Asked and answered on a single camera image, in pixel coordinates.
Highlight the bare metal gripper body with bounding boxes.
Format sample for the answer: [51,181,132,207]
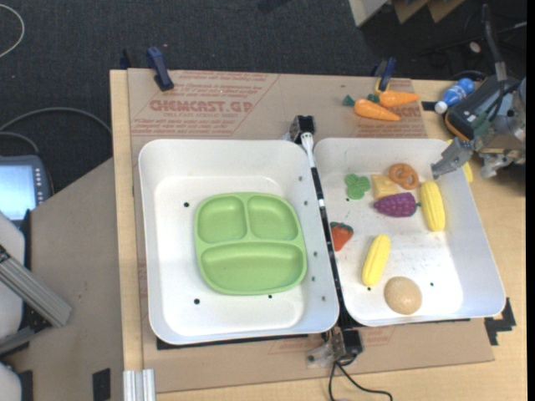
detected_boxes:
[471,94,527,165]

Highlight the orange pretzel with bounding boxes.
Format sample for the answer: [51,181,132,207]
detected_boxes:
[388,162,420,191]

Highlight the blue plastic bottle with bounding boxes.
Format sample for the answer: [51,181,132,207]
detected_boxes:
[434,77,477,114]

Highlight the purple grapes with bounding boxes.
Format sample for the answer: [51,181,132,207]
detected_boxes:
[373,191,422,219]

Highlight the yellow cheese wedge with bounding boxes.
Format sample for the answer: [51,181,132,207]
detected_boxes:
[370,174,399,201]

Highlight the orange carrot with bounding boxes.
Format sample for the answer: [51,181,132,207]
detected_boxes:
[367,89,422,109]
[342,94,402,123]

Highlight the green broccoli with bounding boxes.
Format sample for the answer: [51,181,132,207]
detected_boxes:
[344,172,372,201]

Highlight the white plastic tray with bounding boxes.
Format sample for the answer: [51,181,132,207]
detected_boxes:
[312,136,507,328]
[137,139,340,346]

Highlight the red strawberry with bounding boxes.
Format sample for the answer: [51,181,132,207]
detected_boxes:
[329,221,355,253]

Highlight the thin black and white rod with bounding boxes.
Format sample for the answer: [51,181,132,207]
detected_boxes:
[300,133,345,331]

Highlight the beige bread roll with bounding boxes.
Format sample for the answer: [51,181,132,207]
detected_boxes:
[383,276,424,317]

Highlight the brown cardboard board red print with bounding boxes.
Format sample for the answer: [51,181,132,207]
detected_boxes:
[126,68,497,394]

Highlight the green divided plate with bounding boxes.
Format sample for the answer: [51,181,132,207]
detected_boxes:
[193,191,308,297]

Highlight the black block with thin wires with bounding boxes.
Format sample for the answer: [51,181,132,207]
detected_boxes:
[341,328,364,356]
[291,114,316,136]

